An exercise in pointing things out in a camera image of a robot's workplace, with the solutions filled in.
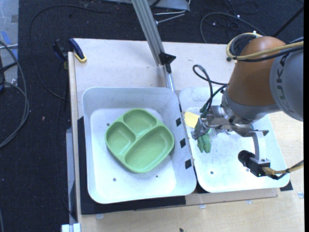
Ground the yellow flat toy piece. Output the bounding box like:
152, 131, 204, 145
183, 111, 201, 129

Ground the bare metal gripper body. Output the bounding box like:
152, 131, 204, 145
201, 105, 254, 137

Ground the black cylinder on white bracket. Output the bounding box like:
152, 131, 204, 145
237, 130, 271, 178

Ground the green toy vegetable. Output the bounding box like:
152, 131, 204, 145
197, 131, 212, 154

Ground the pale cardboard board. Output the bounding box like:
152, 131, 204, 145
72, 38, 278, 206

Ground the white plastic tray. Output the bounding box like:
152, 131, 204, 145
178, 87, 291, 194
82, 86, 197, 205

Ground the green divided plate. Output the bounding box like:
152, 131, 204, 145
104, 108, 175, 174

